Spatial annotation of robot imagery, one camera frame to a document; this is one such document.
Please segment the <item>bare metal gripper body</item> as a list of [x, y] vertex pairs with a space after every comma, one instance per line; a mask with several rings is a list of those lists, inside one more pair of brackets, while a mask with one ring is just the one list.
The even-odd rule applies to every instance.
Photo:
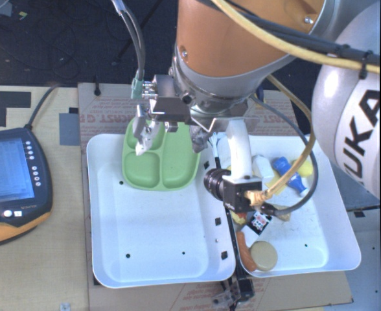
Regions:
[[142, 98], [149, 103], [148, 116], [153, 121], [196, 125], [191, 117], [194, 98], [188, 92], [179, 93], [173, 77], [155, 75], [143, 84]]

